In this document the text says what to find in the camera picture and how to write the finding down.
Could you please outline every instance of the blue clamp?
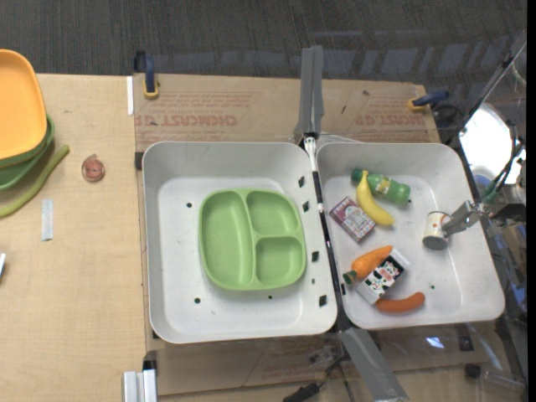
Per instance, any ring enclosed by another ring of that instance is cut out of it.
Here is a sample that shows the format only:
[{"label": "blue clamp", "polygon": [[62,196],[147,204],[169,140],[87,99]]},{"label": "blue clamp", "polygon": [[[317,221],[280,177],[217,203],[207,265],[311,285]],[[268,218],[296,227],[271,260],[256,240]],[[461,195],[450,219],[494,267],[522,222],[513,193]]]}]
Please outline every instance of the blue clamp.
[{"label": "blue clamp", "polygon": [[436,104],[440,101],[446,100],[449,98],[450,94],[448,90],[438,90],[436,92],[431,92],[430,94],[424,95],[421,98],[408,101],[408,107],[411,111],[419,111],[424,109],[427,104]]},{"label": "blue clamp", "polygon": [[145,98],[152,99],[158,97],[158,82],[154,79],[154,61],[152,60],[152,55],[146,54],[144,50],[136,51],[134,71],[145,73],[145,78],[142,82]]}]

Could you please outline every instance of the green divided plate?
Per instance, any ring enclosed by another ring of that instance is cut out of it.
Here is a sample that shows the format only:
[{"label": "green divided plate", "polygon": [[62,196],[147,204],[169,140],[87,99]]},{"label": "green divided plate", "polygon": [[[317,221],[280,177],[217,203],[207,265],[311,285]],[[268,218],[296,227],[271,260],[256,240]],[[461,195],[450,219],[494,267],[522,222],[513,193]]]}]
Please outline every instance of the green divided plate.
[{"label": "green divided plate", "polygon": [[33,157],[36,157],[37,155],[39,155],[39,153],[44,148],[46,148],[46,145],[47,145],[47,132],[44,133],[43,140],[41,140],[41,142],[39,142],[39,144],[33,149],[25,153],[21,153],[20,155],[15,155],[14,157],[6,157],[4,159],[0,159],[0,169],[5,168],[5,167],[10,167],[12,165],[17,165],[21,162],[29,161]]},{"label": "green divided plate", "polygon": [[224,289],[288,286],[305,270],[302,220],[293,202],[276,191],[211,193],[199,210],[199,240],[205,272]]},{"label": "green divided plate", "polygon": [[54,140],[54,131],[54,122],[52,121],[52,118],[47,115],[47,131],[44,135],[46,142],[43,148],[37,155],[35,155],[32,159],[28,161],[13,164],[5,168],[0,168],[0,191],[14,186],[17,182],[20,181],[21,178],[24,177],[24,175],[26,175],[28,171],[30,171],[39,162],[41,157],[46,153],[46,151],[52,144],[52,141]]}]

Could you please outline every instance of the small can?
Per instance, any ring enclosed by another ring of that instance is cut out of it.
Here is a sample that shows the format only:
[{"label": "small can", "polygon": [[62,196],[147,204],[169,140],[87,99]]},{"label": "small can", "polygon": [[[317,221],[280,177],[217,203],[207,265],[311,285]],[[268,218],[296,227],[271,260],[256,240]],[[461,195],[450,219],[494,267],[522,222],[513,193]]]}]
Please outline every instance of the small can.
[{"label": "small can", "polygon": [[432,211],[426,218],[425,236],[422,239],[423,244],[432,250],[444,250],[448,245],[443,224],[446,224],[452,217],[442,211]]}]

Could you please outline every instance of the orange sausage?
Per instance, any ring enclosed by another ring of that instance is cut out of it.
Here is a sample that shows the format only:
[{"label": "orange sausage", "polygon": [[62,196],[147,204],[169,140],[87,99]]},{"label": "orange sausage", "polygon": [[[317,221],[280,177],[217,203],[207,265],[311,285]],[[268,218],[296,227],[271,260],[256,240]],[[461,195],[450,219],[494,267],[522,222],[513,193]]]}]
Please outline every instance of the orange sausage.
[{"label": "orange sausage", "polygon": [[381,312],[409,312],[425,303],[425,294],[417,291],[404,299],[378,299],[374,305]]},{"label": "orange sausage", "polygon": [[376,250],[371,250],[364,255],[359,256],[352,262],[352,271],[349,271],[343,275],[344,280],[351,284],[356,278],[365,278],[368,276],[376,266],[382,263],[382,261],[389,256],[392,245],[385,245]]}]

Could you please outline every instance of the hinged tray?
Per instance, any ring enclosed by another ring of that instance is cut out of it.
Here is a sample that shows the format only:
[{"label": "hinged tray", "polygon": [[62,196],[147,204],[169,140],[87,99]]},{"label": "hinged tray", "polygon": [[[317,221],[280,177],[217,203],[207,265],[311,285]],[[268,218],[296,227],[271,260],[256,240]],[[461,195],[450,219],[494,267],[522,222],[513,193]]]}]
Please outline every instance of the hinged tray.
[{"label": "hinged tray", "polygon": [[[326,216],[338,279],[355,257],[391,244],[411,267],[389,294],[426,294],[425,306],[402,315],[378,312],[344,287],[343,307],[358,327],[381,329],[492,320],[504,296],[480,224],[449,239],[443,251],[422,245],[426,215],[453,211],[471,198],[459,157],[441,144],[332,142],[317,152],[324,208],[355,197],[355,167],[408,183],[411,203],[382,205],[395,217],[360,243]],[[160,142],[143,158],[149,315],[170,343],[273,338],[328,331],[338,310],[308,155],[290,143]],[[226,188],[270,189],[297,206],[307,264],[295,283],[274,290],[230,291],[204,272],[198,242],[203,200]]]}]

